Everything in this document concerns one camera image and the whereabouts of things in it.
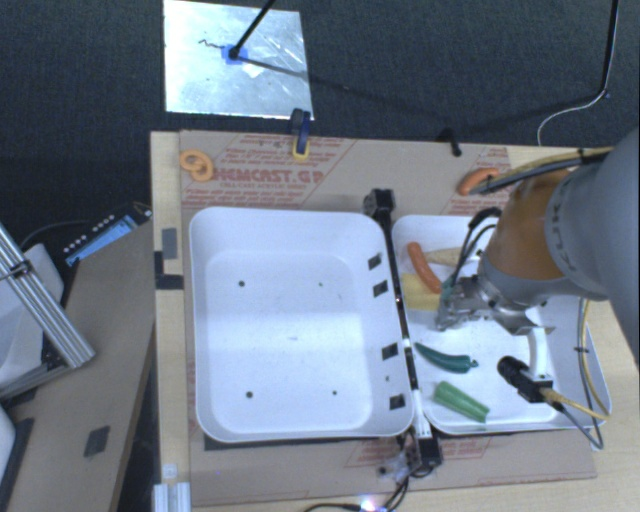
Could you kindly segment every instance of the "metal plate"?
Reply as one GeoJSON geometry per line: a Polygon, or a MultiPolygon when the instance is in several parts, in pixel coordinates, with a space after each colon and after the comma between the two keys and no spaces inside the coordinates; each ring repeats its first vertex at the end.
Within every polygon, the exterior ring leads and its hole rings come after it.
{"type": "Polygon", "coordinates": [[[257,64],[229,64],[222,48],[238,42],[259,9],[166,0],[164,12],[167,111],[313,115],[299,13],[269,11],[244,45],[257,64]]]}

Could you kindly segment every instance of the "blue clamp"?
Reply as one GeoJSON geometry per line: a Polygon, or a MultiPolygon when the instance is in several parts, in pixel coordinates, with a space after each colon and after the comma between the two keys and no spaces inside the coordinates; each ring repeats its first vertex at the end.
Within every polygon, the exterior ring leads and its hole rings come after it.
{"type": "Polygon", "coordinates": [[[296,108],[289,118],[289,133],[295,137],[292,154],[296,160],[306,160],[309,156],[309,133],[311,132],[311,112],[296,108]]]}
{"type": "Polygon", "coordinates": [[[247,49],[244,46],[240,47],[240,53],[238,54],[238,58],[237,59],[232,59],[231,57],[229,57],[229,51],[234,48],[235,45],[234,44],[228,44],[226,46],[223,46],[222,48],[220,48],[220,51],[222,52],[222,58],[224,59],[224,61],[227,64],[230,65],[238,65],[238,64],[243,64],[242,59],[248,59],[249,58],[249,52],[247,51],[247,49]]]}

